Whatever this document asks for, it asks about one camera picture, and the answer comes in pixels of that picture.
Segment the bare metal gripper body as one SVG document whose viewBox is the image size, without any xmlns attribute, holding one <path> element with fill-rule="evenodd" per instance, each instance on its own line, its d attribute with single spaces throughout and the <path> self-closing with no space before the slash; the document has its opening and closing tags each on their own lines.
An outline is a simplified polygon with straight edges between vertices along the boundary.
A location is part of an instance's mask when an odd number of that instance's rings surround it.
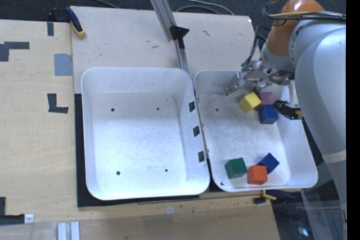
<svg viewBox="0 0 360 240">
<path fill-rule="evenodd" d="M 241 71 L 247 81 L 260 87 L 272 84 L 288 85 L 294 80 L 293 71 L 281 70 L 262 60 L 245 60 L 241 64 Z"/>
</svg>

